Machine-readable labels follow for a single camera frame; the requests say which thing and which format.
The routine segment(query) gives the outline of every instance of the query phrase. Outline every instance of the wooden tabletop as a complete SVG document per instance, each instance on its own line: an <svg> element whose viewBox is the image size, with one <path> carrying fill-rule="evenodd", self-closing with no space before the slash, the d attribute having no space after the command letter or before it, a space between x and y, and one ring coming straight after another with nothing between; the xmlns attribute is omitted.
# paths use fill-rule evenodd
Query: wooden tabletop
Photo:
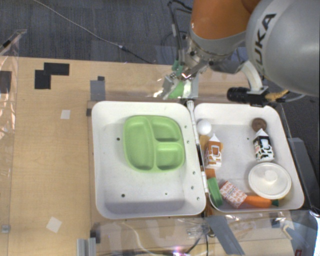
<svg viewBox="0 0 320 256"><path fill-rule="evenodd" d="M35 89L35 70L45 62L70 64L69 75L52 75L51 89ZM90 81L105 77L107 99L151 97L170 72L166 65L19 58L8 255L74 256L77 239L89 238ZM248 86L242 73L208 70L199 93L223 101L234 86ZM63 110L69 119L61 119ZM56 232L47 228L52 217L61 222Z"/></svg>

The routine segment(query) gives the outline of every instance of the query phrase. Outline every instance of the white tray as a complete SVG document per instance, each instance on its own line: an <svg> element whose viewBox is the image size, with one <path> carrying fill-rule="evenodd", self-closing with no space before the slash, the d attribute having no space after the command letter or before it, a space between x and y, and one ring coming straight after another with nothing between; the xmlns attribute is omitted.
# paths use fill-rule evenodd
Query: white tray
<svg viewBox="0 0 320 256"><path fill-rule="evenodd" d="M212 125L209 134L216 134L223 143L222 167L215 174L218 184L230 181L246 194L254 195L249 187L248 175L258 164L255 158L253 140L256 132L251 124L254 118L262 118L267 123L266 133L270 137L275 154L272 163L282 166L289 173L292 186L289 194L279 201L277 208L246 207L234 209L227 202L216 207L224 213L234 212L270 212L299 209L304 203L304 194L298 178L297 170L289 149L287 138L278 113L269 106L263 108L241 104L202 103L194 110L196 121L208 120Z"/></svg>
<svg viewBox="0 0 320 256"><path fill-rule="evenodd" d="M123 126L127 118L138 115L164 116L178 123L185 147L182 167L163 173L129 167L123 149ZM177 103L102 101L92 109L92 129L96 207L102 216L186 216L204 210L206 197L186 107Z"/></svg>

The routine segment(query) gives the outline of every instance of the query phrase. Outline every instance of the gray carpet floor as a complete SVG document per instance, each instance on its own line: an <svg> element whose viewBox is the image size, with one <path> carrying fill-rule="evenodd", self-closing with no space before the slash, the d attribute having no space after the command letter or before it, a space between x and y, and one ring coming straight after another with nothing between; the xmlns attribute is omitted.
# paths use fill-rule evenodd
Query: gray carpet floor
<svg viewBox="0 0 320 256"><path fill-rule="evenodd" d="M172 64L175 42L167 0L41 0L99 37L126 46L155 64ZM184 0L192 6L192 0ZM187 31L190 15L179 12ZM143 63L118 47L92 36L32 0L0 1L0 43L17 29L27 29L20 56ZM319 99L306 96L283 105L292 137L305 142L319 183Z"/></svg>

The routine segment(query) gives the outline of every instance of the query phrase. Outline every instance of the white egg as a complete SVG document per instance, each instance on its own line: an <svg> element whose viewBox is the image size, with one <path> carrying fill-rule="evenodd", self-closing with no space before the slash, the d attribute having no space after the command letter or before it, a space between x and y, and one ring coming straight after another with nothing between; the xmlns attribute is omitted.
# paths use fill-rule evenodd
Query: white egg
<svg viewBox="0 0 320 256"><path fill-rule="evenodd" d="M203 119L196 125L196 130L200 135L207 135L211 132L211 123L208 120Z"/></svg>

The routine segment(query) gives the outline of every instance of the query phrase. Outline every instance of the white paper square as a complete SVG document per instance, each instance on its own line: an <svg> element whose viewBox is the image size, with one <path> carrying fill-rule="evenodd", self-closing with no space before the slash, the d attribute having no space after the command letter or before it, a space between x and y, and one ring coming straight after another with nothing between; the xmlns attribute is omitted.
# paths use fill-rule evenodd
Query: white paper square
<svg viewBox="0 0 320 256"><path fill-rule="evenodd" d="M61 119L70 119L71 110L62 110Z"/></svg>
<svg viewBox="0 0 320 256"><path fill-rule="evenodd" d="M46 225L46 228L54 233L57 233L60 229L61 224L62 221L58 220L55 217L51 217L48 224Z"/></svg>

